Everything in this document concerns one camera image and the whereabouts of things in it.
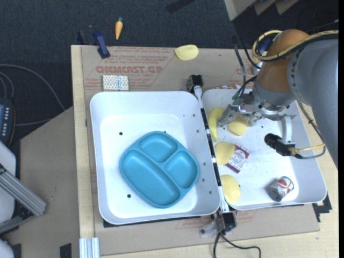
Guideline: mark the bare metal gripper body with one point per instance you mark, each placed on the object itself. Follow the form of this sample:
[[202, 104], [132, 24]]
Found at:
[[248, 105]]

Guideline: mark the black cylinder on white bracket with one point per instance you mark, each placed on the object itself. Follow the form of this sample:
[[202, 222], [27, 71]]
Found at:
[[276, 142]]

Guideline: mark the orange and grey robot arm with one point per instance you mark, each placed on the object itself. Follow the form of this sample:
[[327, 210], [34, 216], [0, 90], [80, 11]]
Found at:
[[309, 71]]

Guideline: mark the blue divided plate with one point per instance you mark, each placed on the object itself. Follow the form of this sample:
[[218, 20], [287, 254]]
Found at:
[[150, 176]]

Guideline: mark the orange and white packet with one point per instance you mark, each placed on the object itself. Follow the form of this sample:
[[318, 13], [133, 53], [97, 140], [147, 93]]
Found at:
[[227, 86]]

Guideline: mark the red and white packet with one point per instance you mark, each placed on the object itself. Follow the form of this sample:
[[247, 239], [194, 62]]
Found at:
[[237, 158]]

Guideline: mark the brown cardboard board, red print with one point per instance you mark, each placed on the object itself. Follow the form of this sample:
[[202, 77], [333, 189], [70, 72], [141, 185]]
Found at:
[[150, 68]]

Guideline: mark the yellow potato chip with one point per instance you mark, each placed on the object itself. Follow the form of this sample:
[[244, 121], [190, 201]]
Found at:
[[186, 52], [223, 152], [237, 128], [231, 188]]

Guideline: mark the white patterned flat box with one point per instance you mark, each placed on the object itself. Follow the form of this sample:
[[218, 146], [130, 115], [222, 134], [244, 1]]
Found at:
[[115, 82]]

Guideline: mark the yellow banana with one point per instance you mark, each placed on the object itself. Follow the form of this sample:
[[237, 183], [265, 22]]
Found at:
[[213, 120]]

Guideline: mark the red and white can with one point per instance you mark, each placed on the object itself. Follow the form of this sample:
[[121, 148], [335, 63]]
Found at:
[[280, 188]]

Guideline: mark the white plastic tray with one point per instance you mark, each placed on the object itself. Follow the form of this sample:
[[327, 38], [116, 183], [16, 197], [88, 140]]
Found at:
[[268, 165], [113, 111]]

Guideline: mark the orange carrot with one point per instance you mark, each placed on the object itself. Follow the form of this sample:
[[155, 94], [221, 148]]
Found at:
[[118, 29]]

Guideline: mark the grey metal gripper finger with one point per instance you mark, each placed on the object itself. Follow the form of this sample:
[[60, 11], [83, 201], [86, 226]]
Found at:
[[228, 115], [253, 120]]

